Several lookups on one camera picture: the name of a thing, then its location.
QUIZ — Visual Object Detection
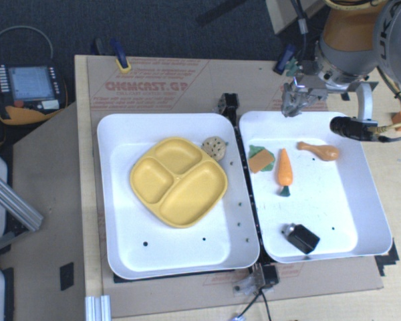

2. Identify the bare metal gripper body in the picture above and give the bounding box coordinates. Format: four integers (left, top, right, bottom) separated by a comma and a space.
295, 66, 356, 105

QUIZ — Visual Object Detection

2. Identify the tan chicken drumstick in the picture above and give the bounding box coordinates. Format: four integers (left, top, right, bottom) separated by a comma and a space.
296, 140, 341, 163

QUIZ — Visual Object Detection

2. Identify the green lettuce leaf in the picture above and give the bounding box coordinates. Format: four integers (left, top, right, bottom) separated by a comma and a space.
247, 144, 275, 173

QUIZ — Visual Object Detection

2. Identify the orange cheese slice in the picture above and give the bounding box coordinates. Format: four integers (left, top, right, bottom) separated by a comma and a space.
247, 150, 276, 175

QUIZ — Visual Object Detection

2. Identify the orange carrot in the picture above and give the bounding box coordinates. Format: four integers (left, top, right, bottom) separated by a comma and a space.
275, 147, 294, 198

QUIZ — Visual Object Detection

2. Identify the beige biscuit with green dots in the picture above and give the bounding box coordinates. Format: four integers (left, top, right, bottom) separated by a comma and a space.
200, 136, 228, 162

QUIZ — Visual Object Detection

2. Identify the thin black and white rod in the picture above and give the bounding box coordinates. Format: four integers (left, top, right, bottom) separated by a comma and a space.
231, 111, 265, 268

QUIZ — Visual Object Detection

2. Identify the white plastic tray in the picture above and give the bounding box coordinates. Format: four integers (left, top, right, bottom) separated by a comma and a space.
96, 112, 261, 281
238, 110, 394, 265

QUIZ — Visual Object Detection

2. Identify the yellow divided plate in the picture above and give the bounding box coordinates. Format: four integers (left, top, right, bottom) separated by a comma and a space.
129, 136, 229, 229

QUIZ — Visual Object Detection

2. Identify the black box with silver cap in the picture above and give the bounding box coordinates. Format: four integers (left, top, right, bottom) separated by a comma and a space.
281, 222, 321, 255

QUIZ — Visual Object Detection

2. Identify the brown cardboard board, red print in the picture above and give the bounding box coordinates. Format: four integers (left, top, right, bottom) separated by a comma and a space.
86, 56, 385, 319

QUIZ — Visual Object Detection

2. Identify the black cylinder on white bracket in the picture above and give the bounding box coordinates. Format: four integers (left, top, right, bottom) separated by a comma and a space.
329, 81, 379, 142

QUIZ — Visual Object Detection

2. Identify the black block with thin wires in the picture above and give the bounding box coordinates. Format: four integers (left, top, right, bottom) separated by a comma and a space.
253, 263, 281, 290
217, 92, 239, 117

